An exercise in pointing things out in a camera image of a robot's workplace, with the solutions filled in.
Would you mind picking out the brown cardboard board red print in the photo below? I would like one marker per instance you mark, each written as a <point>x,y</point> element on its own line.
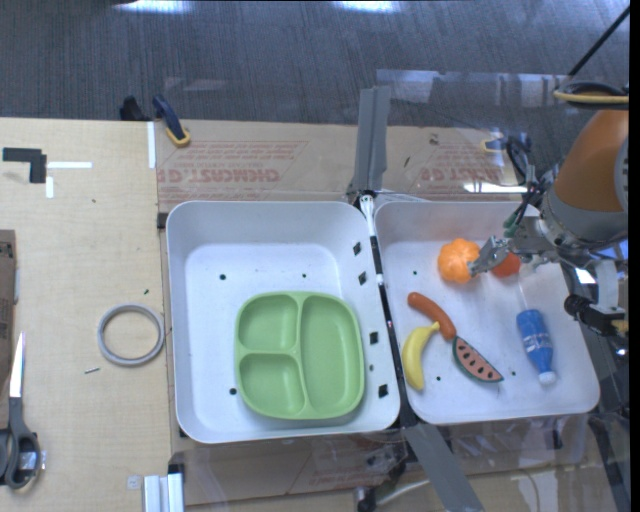
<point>280,165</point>

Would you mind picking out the watermelon slice toy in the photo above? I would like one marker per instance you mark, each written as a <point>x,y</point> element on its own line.
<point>472,364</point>

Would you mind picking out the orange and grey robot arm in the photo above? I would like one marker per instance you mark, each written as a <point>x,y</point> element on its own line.
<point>592,165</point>

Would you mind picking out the blue bottle white cap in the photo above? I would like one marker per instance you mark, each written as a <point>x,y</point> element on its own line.
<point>536,340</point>

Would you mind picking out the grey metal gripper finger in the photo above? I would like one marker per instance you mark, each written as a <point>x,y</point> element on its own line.
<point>501,250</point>
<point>479,261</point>

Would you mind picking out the yellow banana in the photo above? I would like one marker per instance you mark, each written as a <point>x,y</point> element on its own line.
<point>414,356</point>

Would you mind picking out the red toy tomato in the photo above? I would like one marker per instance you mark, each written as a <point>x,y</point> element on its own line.
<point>507,266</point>

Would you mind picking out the green divided plate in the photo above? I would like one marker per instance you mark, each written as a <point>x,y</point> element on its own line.
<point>330,350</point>

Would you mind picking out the grey tape roll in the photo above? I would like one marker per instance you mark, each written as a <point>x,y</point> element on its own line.
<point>105,345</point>

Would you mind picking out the white plastic tray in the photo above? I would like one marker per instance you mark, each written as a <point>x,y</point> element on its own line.
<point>280,260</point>
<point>490,405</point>

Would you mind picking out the black cylinder on white bracket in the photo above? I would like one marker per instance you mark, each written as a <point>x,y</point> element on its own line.
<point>595,312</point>

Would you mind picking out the brown cardboard piece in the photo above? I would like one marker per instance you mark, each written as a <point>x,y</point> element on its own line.
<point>6,300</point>

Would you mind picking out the orange toy tangerine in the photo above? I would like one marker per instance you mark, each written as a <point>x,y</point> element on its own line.
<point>454,262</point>

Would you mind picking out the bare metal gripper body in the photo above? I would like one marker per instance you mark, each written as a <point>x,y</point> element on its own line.
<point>537,239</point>

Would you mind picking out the orange toy sausage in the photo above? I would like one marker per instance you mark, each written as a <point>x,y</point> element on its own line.
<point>431,309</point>

